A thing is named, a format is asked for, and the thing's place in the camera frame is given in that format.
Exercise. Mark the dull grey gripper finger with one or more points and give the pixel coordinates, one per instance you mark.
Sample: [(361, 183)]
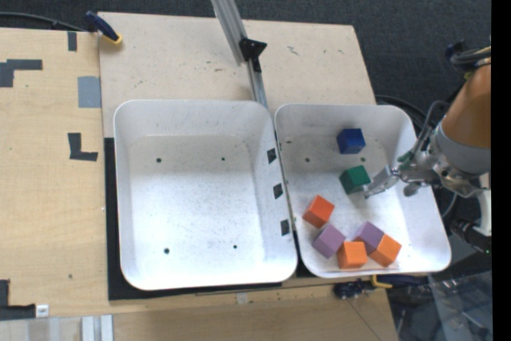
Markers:
[(377, 189), (385, 175)]

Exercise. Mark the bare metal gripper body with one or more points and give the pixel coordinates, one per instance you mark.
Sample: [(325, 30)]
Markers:
[(425, 167)]

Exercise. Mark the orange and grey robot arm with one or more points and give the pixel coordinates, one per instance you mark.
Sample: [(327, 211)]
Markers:
[(469, 112)]

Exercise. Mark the green cube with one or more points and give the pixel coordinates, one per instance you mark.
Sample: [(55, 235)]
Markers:
[(353, 179)]

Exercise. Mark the purple cube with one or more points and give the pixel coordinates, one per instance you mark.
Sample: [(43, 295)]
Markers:
[(370, 234), (328, 241)]

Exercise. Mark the blue cube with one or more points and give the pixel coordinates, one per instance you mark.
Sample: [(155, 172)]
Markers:
[(350, 140)]

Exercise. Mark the white plastic tray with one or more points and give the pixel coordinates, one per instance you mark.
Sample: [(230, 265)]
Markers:
[(199, 203), (415, 235)]

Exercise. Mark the orange cube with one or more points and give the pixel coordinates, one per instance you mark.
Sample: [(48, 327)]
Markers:
[(318, 211), (386, 250), (351, 254)]

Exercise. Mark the pale wood board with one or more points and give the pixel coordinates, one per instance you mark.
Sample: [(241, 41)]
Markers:
[(179, 60)]

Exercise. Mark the black cylinder on white bracket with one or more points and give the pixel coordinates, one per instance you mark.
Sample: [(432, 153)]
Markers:
[(484, 211)]

